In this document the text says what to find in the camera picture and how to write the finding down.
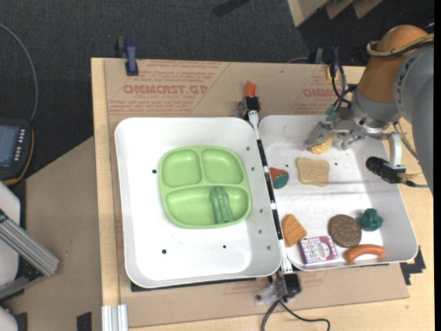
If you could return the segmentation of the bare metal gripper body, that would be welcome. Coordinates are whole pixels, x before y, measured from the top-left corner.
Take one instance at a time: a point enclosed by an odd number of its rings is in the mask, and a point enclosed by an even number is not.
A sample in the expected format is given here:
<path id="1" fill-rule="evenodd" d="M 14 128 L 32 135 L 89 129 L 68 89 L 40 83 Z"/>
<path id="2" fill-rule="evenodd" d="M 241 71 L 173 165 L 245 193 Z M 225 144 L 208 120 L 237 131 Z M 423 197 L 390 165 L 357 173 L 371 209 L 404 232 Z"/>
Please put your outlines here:
<path id="1" fill-rule="evenodd" d="M 356 107 L 339 109 L 335 119 L 331 122 L 334 132 L 359 131 L 365 137 L 372 137 L 374 139 L 383 138 L 383 132 L 389 125 L 390 123 L 378 121 L 364 110 Z"/>

